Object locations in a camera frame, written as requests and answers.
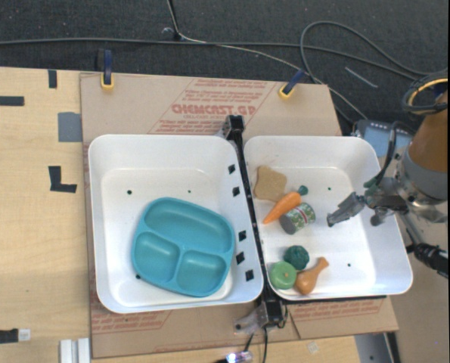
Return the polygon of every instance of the cardboard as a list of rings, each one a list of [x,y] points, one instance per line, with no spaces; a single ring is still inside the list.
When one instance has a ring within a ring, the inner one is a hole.
[[[299,84],[293,95],[283,100],[278,96],[283,82],[113,77],[113,89],[104,90],[99,73],[80,75],[92,356],[244,345],[248,335],[236,334],[233,321],[248,315],[254,302],[134,315],[112,313],[101,305],[95,288],[88,146],[105,134],[219,134],[229,114],[244,117],[245,141],[255,135],[340,135],[327,86]],[[311,302],[289,306],[289,312],[285,327],[270,333],[270,342],[397,329],[389,298]],[[253,342],[261,341],[257,337]]]

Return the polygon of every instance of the light wood surface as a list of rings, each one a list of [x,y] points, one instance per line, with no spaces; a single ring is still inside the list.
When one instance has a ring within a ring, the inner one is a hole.
[[[90,336],[82,144],[60,143],[57,115],[80,113],[79,72],[0,68],[0,330],[29,328],[31,340],[0,345],[0,362],[56,362],[60,340]],[[76,193],[50,191],[49,166]],[[251,347],[262,356],[263,345]],[[229,348],[98,361],[211,362]],[[270,362],[358,363],[354,337],[271,343]]]

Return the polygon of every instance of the green toy vegetable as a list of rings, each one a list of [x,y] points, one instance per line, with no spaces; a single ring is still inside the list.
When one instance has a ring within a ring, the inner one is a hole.
[[[293,265],[297,270],[305,269],[309,260],[309,252],[300,245],[289,247],[284,254],[284,261]]]

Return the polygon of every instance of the orange carrot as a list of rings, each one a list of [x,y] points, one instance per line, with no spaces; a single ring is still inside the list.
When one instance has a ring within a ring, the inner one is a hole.
[[[280,218],[283,214],[288,213],[291,209],[302,203],[301,196],[307,194],[308,190],[305,185],[301,185],[298,191],[292,191],[285,194],[270,210],[268,215],[263,219],[263,223],[267,224]]]

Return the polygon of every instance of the teal plate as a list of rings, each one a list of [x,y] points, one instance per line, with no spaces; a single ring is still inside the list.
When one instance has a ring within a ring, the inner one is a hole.
[[[230,223],[210,209],[171,197],[151,202],[132,242],[140,278],[194,297],[215,293],[225,282],[234,253]]]

